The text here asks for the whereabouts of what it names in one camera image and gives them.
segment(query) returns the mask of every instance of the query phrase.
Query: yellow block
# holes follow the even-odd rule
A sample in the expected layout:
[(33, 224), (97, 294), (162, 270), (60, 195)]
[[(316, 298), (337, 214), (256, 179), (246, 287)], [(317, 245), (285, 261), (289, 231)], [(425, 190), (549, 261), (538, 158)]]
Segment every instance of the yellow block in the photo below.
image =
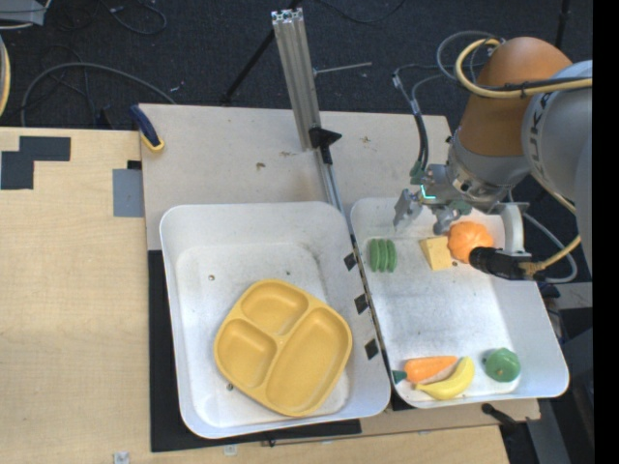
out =
[(452, 254), (447, 247), (447, 236), (429, 237), (419, 242), (429, 267), (445, 270), (452, 266)]

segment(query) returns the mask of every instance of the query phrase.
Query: light wood surface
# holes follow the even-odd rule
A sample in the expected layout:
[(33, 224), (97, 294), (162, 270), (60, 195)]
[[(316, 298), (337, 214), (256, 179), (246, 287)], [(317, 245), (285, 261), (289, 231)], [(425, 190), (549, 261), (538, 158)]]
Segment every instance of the light wood surface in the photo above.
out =
[[(0, 150), (20, 135), (70, 136), (72, 154), (36, 161), (33, 189), (0, 190), (0, 462), (105, 464), (125, 450), (132, 464), (508, 463), (495, 422), (472, 407), (380, 415), (331, 444), (150, 452), (145, 222), (115, 217), (112, 198), (112, 170), (139, 160), (139, 136), (2, 128)], [(496, 407), (539, 415), (534, 400), (511, 402)], [(424, 426), (470, 427), (370, 436)]]

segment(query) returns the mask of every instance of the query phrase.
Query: toy banana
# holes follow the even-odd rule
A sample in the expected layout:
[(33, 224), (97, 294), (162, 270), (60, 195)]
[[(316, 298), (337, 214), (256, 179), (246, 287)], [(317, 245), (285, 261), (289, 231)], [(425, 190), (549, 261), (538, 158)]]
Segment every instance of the toy banana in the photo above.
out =
[(468, 356), (457, 363), (456, 370), (449, 378), (440, 382), (415, 385), (415, 390), (423, 391), (438, 400), (447, 400), (463, 393), (475, 375), (475, 364)]

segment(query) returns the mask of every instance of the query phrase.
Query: yellow plate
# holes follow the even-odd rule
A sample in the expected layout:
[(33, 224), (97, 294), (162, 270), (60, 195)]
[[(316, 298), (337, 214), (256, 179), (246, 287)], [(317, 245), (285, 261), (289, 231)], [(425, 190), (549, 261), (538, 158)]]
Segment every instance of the yellow plate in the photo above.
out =
[(299, 417), (318, 409), (352, 349), (346, 321), (299, 287), (278, 279), (252, 285), (215, 337), (215, 362), (234, 387), (269, 409)]

